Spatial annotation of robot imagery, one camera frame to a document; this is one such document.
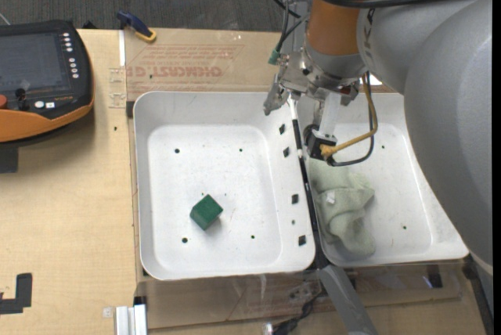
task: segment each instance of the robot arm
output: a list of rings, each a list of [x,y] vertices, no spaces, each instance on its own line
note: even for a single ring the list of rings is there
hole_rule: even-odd
[[[403,94],[422,171],[492,281],[492,0],[313,0],[304,44],[279,65],[265,112],[284,92],[317,100],[304,141],[330,164],[343,146],[336,110],[349,108],[360,77]],[[377,129],[370,116],[365,138]]]

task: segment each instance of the green towel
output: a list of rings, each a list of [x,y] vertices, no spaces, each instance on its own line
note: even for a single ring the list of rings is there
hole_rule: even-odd
[[[308,159],[308,178],[327,243],[340,240],[358,257],[373,254],[374,238],[361,220],[366,204],[374,196],[367,178],[351,172],[348,167],[330,167],[311,158]]]

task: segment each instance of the green connector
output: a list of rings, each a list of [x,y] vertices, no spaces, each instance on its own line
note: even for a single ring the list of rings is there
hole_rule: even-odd
[[[270,55],[268,58],[268,63],[271,65],[276,65],[278,58],[280,58],[280,53],[276,51],[276,49],[273,49],[272,55]]]
[[[210,195],[206,195],[191,209],[189,216],[203,230],[207,229],[211,224],[218,219],[222,213],[222,207]]]

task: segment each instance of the white plastic tray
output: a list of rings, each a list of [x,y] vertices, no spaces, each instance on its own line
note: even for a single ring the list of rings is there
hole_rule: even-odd
[[[362,220],[376,241],[376,252],[368,258],[357,258],[341,243],[329,244],[322,238],[324,254],[341,267],[463,258],[468,250],[417,163],[405,125],[403,96],[374,94],[373,101],[379,121],[373,153],[350,169],[364,174],[375,191]],[[311,99],[302,98],[298,103],[301,127],[312,122],[313,107]],[[335,135],[339,143],[366,133],[369,124],[365,96],[361,94],[349,106],[341,107],[338,118]],[[368,148],[366,140],[335,157],[339,161],[352,160],[364,156]]]
[[[150,92],[136,101],[139,242],[152,277],[297,272],[312,263],[315,244],[290,111],[266,117],[265,97]],[[224,211],[203,231],[189,213],[206,194]]]

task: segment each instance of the yellow cable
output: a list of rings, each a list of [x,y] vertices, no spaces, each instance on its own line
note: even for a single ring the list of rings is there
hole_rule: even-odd
[[[337,145],[337,146],[328,146],[326,144],[321,144],[320,151],[322,152],[322,157],[324,157],[325,159],[329,158],[334,153],[337,153],[339,150],[346,149],[349,146],[353,146],[354,144],[369,138],[370,136],[374,135],[377,132],[376,108],[374,107],[373,99],[370,96],[369,86],[367,85],[365,75],[362,76],[362,83],[363,83],[363,90],[366,93],[367,102],[369,103],[370,112],[373,115],[373,124],[374,124],[373,129],[371,131],[368,131],[364,135],[360,135],[352,140],[348,140],[347,142],[344,142],[344,143]]]

